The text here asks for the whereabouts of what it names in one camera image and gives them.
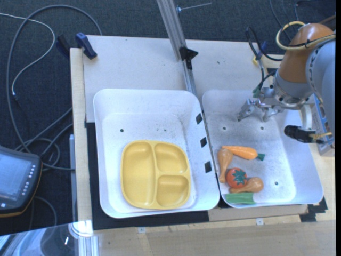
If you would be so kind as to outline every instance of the blue clamp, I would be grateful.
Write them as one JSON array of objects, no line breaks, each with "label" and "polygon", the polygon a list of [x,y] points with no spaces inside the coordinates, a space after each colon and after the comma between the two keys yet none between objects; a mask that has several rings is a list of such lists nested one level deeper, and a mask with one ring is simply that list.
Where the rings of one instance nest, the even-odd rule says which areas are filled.
[{"label": "blue clamp", "polygon": [[88,38],[81,32],[76,34],[76,41],[79,47],[84,48],[84,54],[92,60],[97,57],[97,53],[92,49]]}]

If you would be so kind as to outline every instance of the yellow plate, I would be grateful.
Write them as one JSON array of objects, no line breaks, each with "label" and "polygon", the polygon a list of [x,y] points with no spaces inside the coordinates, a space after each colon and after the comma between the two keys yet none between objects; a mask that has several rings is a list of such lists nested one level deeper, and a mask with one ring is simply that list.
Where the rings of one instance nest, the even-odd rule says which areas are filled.
[{"label": "yellow plate", "polygon": [[130,205],[175,209],[191,190],[188,158],[177,145],[154,140],[129,143],[121,157],[121,189]]}]

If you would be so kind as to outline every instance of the black carpet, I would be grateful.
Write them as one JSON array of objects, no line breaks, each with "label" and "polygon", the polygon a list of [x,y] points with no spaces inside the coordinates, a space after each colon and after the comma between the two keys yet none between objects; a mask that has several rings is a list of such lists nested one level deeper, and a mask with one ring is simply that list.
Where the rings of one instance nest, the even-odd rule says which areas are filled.
[{"label": "black carpet", "polygon": [[[275,43],[275,36],[281,25],[297,18],[306,23],[320,22],[336,13],[336,0],[175,1],[182,8],[212,3],[181,12],[180,18],[187,39],[246,42],[245,30],[250,26],[260,42],[267,42],[266,52],[270,54],[283,54]],[[98,22],[103,35],[168,37],[156,0],[1,0],[0,13],[27,17],[50,5],[69,5],[83,10]],[[75,35],[78,32],[99,34],[94,23],[85,14],[66,7],[44,10],[34,15],[33,19],[49,25],[56,37],[63,35],[71,47],[77,46]],[[13,128],[7,105],[7,86],[10,89],[13,117],[24,141],[35,137],[71,107],[69,61],[55,47],[44,59],[18,77],[14,87],[17,100],[14,100],[11,85],[16,75],[26,65],[42,56],[52,43],[52,34],[46,27],[28,22],[13,47],[7,85],[9,51],[22,22],[23,20],[0,15],[0,145],[11,149],[16,149],[20,140]],[[44,133],[42,138],[55,138],[71,123],[72,114],[69,113],[54,128]],[[57,163],[59,167],[70,166],[71,134],[72,128],[68,128],[56,141],[60,151]],[[37,141],[30,149],[41,154],[47,145],[45,140]],[[56,149],[57,146],[53,146],[46,153],[44,162],[51,164],[56,160]],[[37,191],[37,196],[46,199],[54,207],[58,217],[57,224],[72,222],[70,179],[69,171],[44,171]],[[22,215],[0,219],[0,235],[47,227],[53,223],[51,208],[35,199],[34,208],[29,206]]]}]

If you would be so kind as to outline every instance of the toy tomato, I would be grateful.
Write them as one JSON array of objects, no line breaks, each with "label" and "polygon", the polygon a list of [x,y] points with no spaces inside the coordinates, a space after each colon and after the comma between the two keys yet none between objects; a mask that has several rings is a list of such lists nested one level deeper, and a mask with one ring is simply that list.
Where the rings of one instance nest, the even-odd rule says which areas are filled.
[{"label": "toy tomato", "polygon": [[231,168],[226,175],[226,181],[231,188],[244,187],[247,182],[246,172],[240,168]]}]

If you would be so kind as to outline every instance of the white tray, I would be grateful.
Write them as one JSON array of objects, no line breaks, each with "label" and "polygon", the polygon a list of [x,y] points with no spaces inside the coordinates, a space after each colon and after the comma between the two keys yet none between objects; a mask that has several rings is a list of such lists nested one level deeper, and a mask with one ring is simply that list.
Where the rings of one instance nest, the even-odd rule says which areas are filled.
[{"label": "white tray", "polygon": [[[211,90],[202,98],[218,175],[217,152],[222,145],[249,146],[265,154],[263,161],[233,158],[229,168],[239,167],[246,171],[248,177],[260,177],[264,189],[254,194],[256,204],[230,205],[244,208],[318,203],[323,197],[323,189],[309,146],[285,136],[283,132],[287,125],[302,125],[299,112],[286,110],[263,122],[262,111],[256,109],[251,116],[238,122],[237,114],[250,97],[250,91]],[[224,195],[229,193],[229,188],[224,183],[219,183],[219,188],[225,200]]]},{"label": "white tray", "polygon": [[[198,99],[181,90],[103,89],[93,101],[98,149],[100,203],[114,218],[200,211],[214,208],[219,188]],[[124,147],[135,140],[174,143],[187,154],[191,168],[191,194],[180,208],[148,210],[129,205],[121,192],[120,160]],[[210,162],[212,170],[205,167]]]}]

